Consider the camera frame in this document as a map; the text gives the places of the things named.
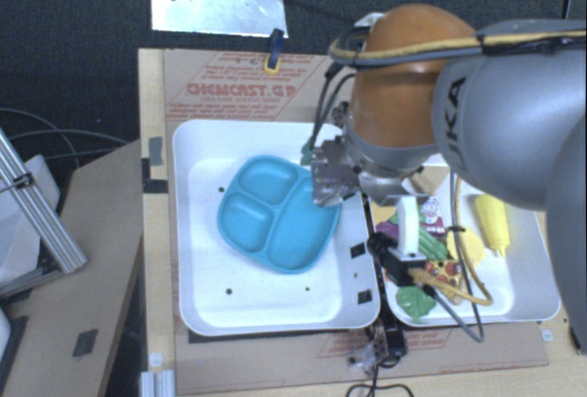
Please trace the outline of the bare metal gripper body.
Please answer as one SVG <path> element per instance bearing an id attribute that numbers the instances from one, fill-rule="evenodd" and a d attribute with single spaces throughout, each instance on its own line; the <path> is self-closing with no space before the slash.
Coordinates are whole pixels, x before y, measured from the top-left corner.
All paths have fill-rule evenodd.
<path id="1" fill-rule="evenodd" d="M 325 140 L 312 151 L 313 201 L 320 207 L 342 204 L 359 190 L 361 167 L 342 136 Z"/>

